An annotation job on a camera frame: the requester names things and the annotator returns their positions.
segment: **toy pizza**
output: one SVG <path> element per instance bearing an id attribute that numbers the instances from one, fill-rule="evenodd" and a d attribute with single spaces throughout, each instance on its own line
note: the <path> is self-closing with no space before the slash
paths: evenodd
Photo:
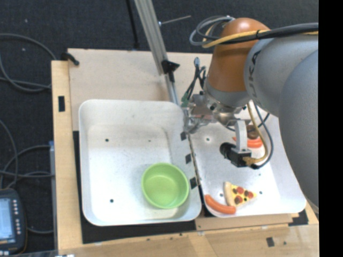
<path id="1" fill-rule="evenodd" d="M 241 206 L 257 197 L 255 192 L 231 184 L 230 182 L 224 183 L 224 195 L 226 203 L 233 207 Z"/>

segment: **device screen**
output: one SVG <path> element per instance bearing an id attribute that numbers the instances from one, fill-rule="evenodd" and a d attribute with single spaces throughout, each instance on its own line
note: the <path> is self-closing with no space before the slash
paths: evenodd
<path id="1" fill-rule="evenodd" d="M 15 243 L 11 218 L 11 199 L 0 199 L 0 241 Z"/>

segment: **green bowl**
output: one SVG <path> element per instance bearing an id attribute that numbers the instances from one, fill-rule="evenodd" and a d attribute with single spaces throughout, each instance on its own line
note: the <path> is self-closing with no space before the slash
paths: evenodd
<path id="1" fill-rule="evenodd" d="M 157 163 L 148 167 L 141 178 L 141 187 L 150 204 L 164 209 L 179 207 L 189 193 L 186 175 L 169 163 Z"/>

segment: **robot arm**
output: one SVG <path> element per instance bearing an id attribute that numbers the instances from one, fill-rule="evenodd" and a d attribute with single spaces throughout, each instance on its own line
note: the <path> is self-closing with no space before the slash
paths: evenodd
<path id="1" fill-rule="evenodd" d="M 225 25 L 221 39 L 268 30 L 256 20 L 238 18 Z M 236 125 L 242 133 L 235 115 L 250 100 L 279 117 L 283 145 L 300 187 L 319 207 L 318 34 L 215 46 L 203 93 L 188 103 L 185 129 L 194 133 L 219 122 Z"/>

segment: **table surface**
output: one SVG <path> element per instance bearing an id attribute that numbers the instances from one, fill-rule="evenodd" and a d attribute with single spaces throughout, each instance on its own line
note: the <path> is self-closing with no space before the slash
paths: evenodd
<path id="1" fill-rule="evenodd" d="M 200 215 L 194 232 L 83 244 L 72 137 L 73 130 L 78 130 L 78 107 L 85 100 L 97 98 L 166 101 L 168 93 L 150 52 L 85 49 L 69 49 L 68 52 L 80 61 L 79 66 L 65 61 L 52 61 L 51 64 L 57 239 L 61 252 L 78 252 L 81 256 L 91 256 L 94 251 L 98 256 L 109 251 L 131 256 L 137 250 L 144 250 L 143 256 L 319 255 L 319 222 L 308 205 L 308 225 L 289 227 L 288 223 L 296 214 L 228 220 Z M 198 56 L 202 64 L 209 65 L 211 55 L 170 53 L 168 56 L 171 61 L 181 64 L 176 78 L 176 88 L 180 90 L 177 93 L 181 98 L 193 76 L 194 58 Z M 145 82 L 135 79 L 140 75 L 147 77 Z M 64 111 L 59 109 L 60 96 L 64 97 Z M 267 243 L 267 238 L 273 240 L 274 246 Z"/>

